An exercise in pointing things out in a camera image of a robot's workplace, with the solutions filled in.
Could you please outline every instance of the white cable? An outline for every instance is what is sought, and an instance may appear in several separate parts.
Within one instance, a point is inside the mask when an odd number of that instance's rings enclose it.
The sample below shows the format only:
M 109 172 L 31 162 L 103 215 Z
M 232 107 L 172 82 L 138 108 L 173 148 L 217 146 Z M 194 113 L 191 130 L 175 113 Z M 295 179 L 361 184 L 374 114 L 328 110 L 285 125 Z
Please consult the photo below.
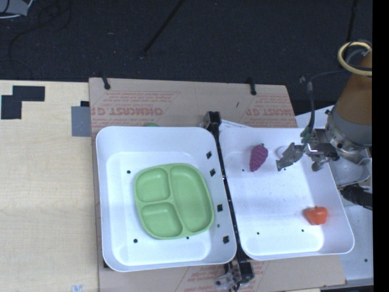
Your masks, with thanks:
M 30 6 L 32 5 L 32 2 L 35 0 L 30 0 L 28 6 L 27 6 L 27 11 L 30 9 Z M 17 18 L 20 17 L 20 14 L 15 14 L 15 15 L 8 15 L 8 16 L 0 16 L 0 19 L 10 19 L 10 18 Z
M 364 47 L 368 52 L 371 51 L 372 47 L 365 43 L 365 42 L 361 42 L 361 41 L 353 41 L 353 42 L 348 42 L 346 44 L 344 44 L 342 47 L 340 47 L 339 51 L 338 51 L 338 61 L 339 63 L 345 68 L 347 69 L 348 71 L 352 72 L 353 74 L 357 74 L 357 75 L 367 75 L 367 76 L 370 76 L 372 77 L 373 76 L 373 71 L 364 71 L 364 70 L 361 70 L 361 69 L 357 69 L 357 68 L 354 68 L 352 66 L 350 66 L 344 59 L 343 59 L 343 52 L 345 51 L 345 49 L 349 46 L 362 46 Z

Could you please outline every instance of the light wood surface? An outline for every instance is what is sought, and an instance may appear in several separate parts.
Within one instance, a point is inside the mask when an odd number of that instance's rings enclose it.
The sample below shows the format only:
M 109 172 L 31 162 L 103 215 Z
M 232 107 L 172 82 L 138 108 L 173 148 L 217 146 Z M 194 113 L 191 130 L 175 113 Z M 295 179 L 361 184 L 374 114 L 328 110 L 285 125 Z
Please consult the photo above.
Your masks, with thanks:
M 0 120 L 0 290 L 98 291 L 91 138 L 72 137 L 71 107 L 87 83 L 44 85 L 22 119 Z

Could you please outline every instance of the white object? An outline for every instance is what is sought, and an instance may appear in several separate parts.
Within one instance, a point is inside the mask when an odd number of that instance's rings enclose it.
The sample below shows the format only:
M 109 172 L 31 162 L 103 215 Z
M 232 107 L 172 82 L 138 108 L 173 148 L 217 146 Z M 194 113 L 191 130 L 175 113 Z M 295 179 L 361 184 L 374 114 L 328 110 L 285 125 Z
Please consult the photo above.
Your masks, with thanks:
M 228 128 L 220 134 L 225 172 L 243 251 L 254 260 L 344 254 L 354 246 L 340 194 L 325 164 L 311 170 L 312 160 L 303 157 L 277 170 L 278 149 L 299 144 L 301 128 Z M 250 172 L 251 149 L 264 144 L 269 155 Z M 303 211 L 323 206 L 325 224 L 311 225 Z
M 127 272 L 222 264 L 234 258 L 235 234 L 211 133 L 198 127 L 106 127 L 98 133 L 96 146 L 103 256 L 110 268 Z M 214 223 L 189 239 L 152 238 L 137 213 L 135 176 L 148 167 L 169 163 L 198 168 L 211 194 Z M 219 204 L 223 210 L 218 212 Z

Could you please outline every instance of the toy tomato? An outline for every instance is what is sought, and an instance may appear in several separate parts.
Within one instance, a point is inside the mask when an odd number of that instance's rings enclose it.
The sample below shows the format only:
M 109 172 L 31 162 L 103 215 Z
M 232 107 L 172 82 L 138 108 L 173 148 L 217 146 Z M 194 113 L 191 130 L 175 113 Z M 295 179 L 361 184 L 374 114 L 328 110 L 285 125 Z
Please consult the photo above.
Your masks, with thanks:
M 309 207 L 304 211 L 305 217 L 312 225 L 324 224 L 327 220 L 327 209 L 325 207 Z

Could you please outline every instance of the green plate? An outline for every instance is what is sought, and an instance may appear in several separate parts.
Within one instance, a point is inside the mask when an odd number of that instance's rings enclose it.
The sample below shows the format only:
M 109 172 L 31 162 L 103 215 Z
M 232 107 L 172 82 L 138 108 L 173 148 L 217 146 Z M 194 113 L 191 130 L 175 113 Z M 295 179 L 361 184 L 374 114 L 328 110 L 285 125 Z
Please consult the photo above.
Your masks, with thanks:
M 143 228 L 158 239 L 189 237 L 206 231 L 215 218 L 200 171 L 190 164 L 164 164 L 140 171 L 134 196 Z

